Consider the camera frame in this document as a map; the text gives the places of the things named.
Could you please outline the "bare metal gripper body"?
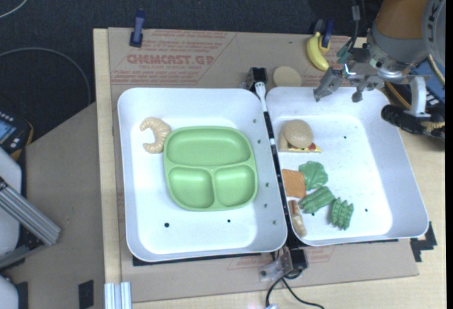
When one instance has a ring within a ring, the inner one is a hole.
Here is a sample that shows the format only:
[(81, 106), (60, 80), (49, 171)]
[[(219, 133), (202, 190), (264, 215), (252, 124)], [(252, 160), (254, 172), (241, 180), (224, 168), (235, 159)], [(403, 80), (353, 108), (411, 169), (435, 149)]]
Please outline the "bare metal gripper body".
[(343, 77), (352, 86), (373, 89), (385, 81), (401, 83), (412, 68), (411, 63), (400, 62), (378, 48), (353, 48), (340, 58)]

